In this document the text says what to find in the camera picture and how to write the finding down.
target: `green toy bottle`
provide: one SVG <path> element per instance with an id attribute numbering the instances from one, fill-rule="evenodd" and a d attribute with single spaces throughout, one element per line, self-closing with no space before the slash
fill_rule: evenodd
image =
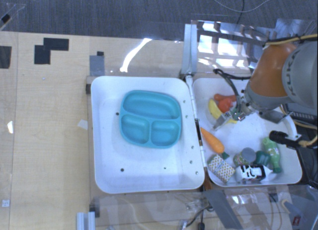
<path id="1" fill-rule="evenodd" d="M 273 165 L 273 172 L 280 173 L 282 169 L 279 165 L 279 150 L 277 148 L 277 144 L 270 140 L 268 137 L 264 138 L 263 141 L 263 149 L 266 153 L 270 154 L 270 162 Z"/>

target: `can lid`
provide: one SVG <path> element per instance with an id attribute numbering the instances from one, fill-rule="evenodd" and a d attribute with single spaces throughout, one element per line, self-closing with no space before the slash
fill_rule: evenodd
<path id="1" fill-rule="evenodd" d="M 247 147 L 242 150 L 242 157 L 248 162 L 254 162 L 256 160 L 256 153 L 253 149 Z"/>

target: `wooden surface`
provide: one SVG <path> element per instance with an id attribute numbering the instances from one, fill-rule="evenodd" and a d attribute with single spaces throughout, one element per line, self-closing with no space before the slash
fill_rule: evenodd
<path id="1" fill-rule="evenodd" d="M 34 45 L 43 45 L 44 37 L 68 38 L 70 48 L 68 51 L 51 51 L 50 65 L 35 65 Z M 15 114 L 13 170 L 10 169 L 12 159 L 5 157 L 12 152 L 3 149 L 4 140 L 0 141 L 0 178 L 3 178 L 3 169 L 7 168 L 9 175 L 12 172 L 11 206 L 10 210 L 0 210 L 0 229 L 73 230 L 76 228 L 76 213 L 87 213 L 90 203 L 88 132 L 78 127 L 80 120 L 87 121 L 85 85 L 89 75 L 89 56 L 104 51 L 108 75 L 122 74 L 123 60 L 142 40 L 28 33 L 9 33 L 6 40 L 3 38 L 0 37 L 0 45 L 13 46 L 13 54 L 10 69 L 0 70 L 0 103 L 13 102 L 16 95 L 16 109 L 10 108 L 11 112 L 4 114 Z M 132 71 L 135 71 L 132 75 L 139 72 L 148 76 L 143 73 L 144 69 L 138 69 L 140 65 L 148 65 L 154 70 L 154 76 L 161 69 L 169 76 L 176 76 L 182 48 L 182 43 L 148 42 L 131 62 Z M 7 134 L 7 127 L 1 128 L 1 137 L 13 142 L 13 137 Z M 265 201 L 263 206 L 266 208 L 265 218 L 270 222 L 273 215 L 274 229 L 277 229 L 279 214 L 272 213 L 274 211 L 270 210 L 268 202 Z M 138 210 L 142 212 L 144 209 L 136 207 L 132 210 L 138 215 Z M 119 219 L 125 216 L 121 212 L 118 211 Z M 282 229 L 289 229 L 288 215 L 284 212 L 280 215 L 285 224 Z M 211 222 L 206 229 L 223 229 L 215 214 L 207 220 Z M 249 213 L 243 213 L 241 220 L 249 224 Z M 258 219 L 255 216 L 255 220 L 262 224 L 264 217 Z M 175 229 L 177 223 L 145 223 L 115 226 L 115 229 Z"/>

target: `white sticker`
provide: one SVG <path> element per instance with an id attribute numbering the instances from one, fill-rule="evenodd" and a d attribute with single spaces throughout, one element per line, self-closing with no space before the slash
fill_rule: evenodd
<path id="1" fill-rule="evenodd" d="M 10 207 L 10 200 L 2 200 L 2 207 Z"/>
<path id="2" fill-rule="evenodd" d="M 78 123 L 78 127 L 88 130 L 88 121 L 86 120 L 80 120 Z"/>

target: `blue plate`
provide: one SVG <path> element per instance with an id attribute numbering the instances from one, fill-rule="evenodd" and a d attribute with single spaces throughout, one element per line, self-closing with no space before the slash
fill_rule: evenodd
<path id="1" fill-rule="evenodd" d="M 180 105 L 166 94 L 130 91 L 121 103 L 120 133 L 135 145 L 169 148 L 180 138 Z"/>

